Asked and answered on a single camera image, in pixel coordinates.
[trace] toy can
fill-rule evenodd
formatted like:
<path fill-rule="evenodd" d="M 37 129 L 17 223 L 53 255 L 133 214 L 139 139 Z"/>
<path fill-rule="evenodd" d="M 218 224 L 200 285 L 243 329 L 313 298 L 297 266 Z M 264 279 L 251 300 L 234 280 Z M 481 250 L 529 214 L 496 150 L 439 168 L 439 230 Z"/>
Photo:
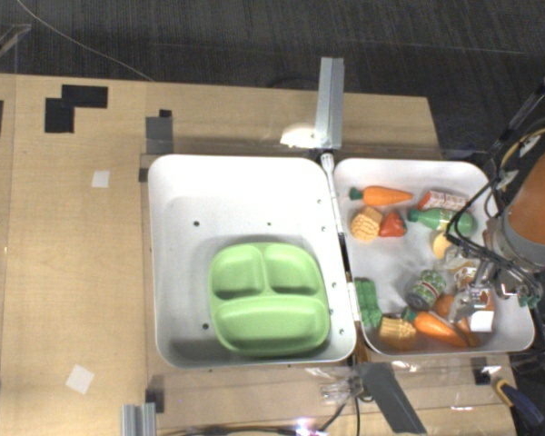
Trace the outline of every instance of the toy can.
<path fill-rule="evenodd" d="M 446 282 L 434 270 L 421 272 L 418 281 L 410 285 L 406 292 L 406 302 L 414 310 L 429 310 L 444 292 Z"/>

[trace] wooden table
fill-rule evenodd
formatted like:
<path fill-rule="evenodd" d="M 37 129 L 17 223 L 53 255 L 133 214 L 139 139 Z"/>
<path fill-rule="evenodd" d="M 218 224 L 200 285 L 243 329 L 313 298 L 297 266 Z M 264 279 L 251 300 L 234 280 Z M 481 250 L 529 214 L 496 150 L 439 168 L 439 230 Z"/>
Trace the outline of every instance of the wooden table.
<path fill-rule="evenodd" d="M 62 84 L 107 86 L 108 105 L 76 108 L 74 134 L 46 134 L 45 98 L 60 98 Z M 278 144 L 290 124 L 311 122 L 316 93 L 0 74 L 0 100 L 0 436 L 117 435 L 121 406 L 143 403 L 157 372 L 182 395 L 158 415 L 162 429 L 174 420 L 179 426 L 254 421 L 251 412 L 260 414 L 263 402 L 267 424 L 283 420 L 278 402 L 288 388 L 259 385 L 280 371 L 211 375 L 154 362 L 138 175 L 145 118 L 160 109 L 173 113 L 176 149 L 192 140 L 232 150 L 242 137 L 250 151 Z M 438 154 L 424 98 L 347 94 L 343 134 L 353 149 L 379 145 L 376 154 Z M 108 187 L 92 186 L 95 171 L 110 172 Z M 491 363 L 512 381 L 506 356 Z M 94 373 L 86 394 L 65 385 L 77 364 Z M 473 385 L 468 360 L 418 366 L 431 377 L 443 371 L 430 385 L 419 373 L 406 376 L 410 400 L 430 431 L 514 434 L 510 412 L 491 388 Z M 303 408 L 312 413 L 303 416 L 332 414 L 305 370 L 282 373 L 292 381 L 292 399 L 308 402 Z M 375 404 L 363 404 L 362 413 L 362 434 L 390 434 Z M 354 426 L 348 407 L 332 434 L 354 434 Z"/>

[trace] toy carrot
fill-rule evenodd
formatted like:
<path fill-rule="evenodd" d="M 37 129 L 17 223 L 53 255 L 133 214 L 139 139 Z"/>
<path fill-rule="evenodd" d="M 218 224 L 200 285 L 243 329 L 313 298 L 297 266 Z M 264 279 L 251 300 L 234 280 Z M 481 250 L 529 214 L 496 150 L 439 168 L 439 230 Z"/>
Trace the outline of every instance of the toy carrot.
<path fill-rule="evenodd" d="M 452 294 L 443 294 L 434 304 L 434 310 L 442 318 L 447 318 L 451 311 L 452 302 L 454 302 L 454 296 Z M 479 337 L 471 331 L 471 327 L 469 326 L 466 317 L 462 317 L 461 320 L 456 323 L 456 327 L 464 334 L 469 347 L 476 347 L 481 343 Z"/>
<path fill-rule="evenodd" d="M 428 312 L 415 312 L 406 307 L 401 317 L 414 325 L 416 330 L 422 334 L 446 342 L 454 347 L 468 347 L 468 343 L 462 339 L 460 334 L 451 326 Z"/>
<path fill-rule="evenodd" d="M 434 303 L 434 310 L 442 318 L 448 318 L 448 314 L 451 312 L 451 306 L 454 302 L 454 296 L 452 294 L 444 293 L 441 295 L 436 303 Z"/>
<path fill-rule="evenodd" d="M 363 199 L 366 205 L 380 206 L 393 205 L 394 203 L 405 202 L 413 197 L 412 193 L 397 191 L 379 185 L 366 187 L 363 191 L 352 187 L 349 191 L 349 198 L 352 200 Z"/>

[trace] gray carpet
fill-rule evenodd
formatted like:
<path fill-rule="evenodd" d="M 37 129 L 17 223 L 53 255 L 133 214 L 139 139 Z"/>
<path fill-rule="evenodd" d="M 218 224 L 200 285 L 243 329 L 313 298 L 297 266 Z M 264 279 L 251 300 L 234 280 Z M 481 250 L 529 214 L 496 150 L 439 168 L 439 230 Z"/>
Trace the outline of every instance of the gray carpet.
<path fill-rule="evenodd" d="M 22 1 L 157 81 L 315 89 L 341 56 L 348 92 L 427 96 L 449 149 L 488 149 L 545 75 L 545 0 Z M 138 78 L 0 0 L 0 35 L 22 23 L 0 72 Z"/>

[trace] green divided plate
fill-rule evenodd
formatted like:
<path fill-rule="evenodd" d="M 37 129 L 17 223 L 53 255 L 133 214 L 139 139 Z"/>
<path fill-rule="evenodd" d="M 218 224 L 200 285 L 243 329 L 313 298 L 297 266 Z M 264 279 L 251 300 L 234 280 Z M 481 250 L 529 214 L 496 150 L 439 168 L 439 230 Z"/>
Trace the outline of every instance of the green divided plate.
<path fill-rule="evenodd" d="M 210 265 L 210 310 L 220 343 L 241 355 L 279 357 L 320 346 L 329 305 L 316 261 L 286 243 L 245 243 Z"/>

